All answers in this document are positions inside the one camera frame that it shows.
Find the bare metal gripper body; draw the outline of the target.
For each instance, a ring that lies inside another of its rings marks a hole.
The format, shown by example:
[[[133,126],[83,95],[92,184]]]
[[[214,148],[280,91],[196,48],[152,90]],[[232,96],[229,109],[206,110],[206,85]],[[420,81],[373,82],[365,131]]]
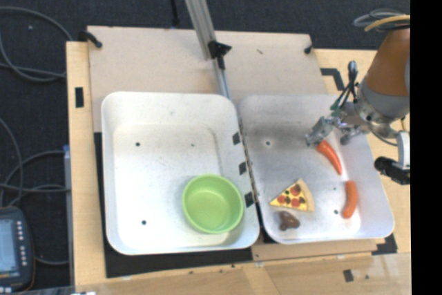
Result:
[[[332,123],[340,132],[344,129],[359,129],[361,134],[372,133],[380,139],[395,139],[398,135],[398,131],[391,127],[394,119],[382,115],[363,100],[345,102],[333,108]]]

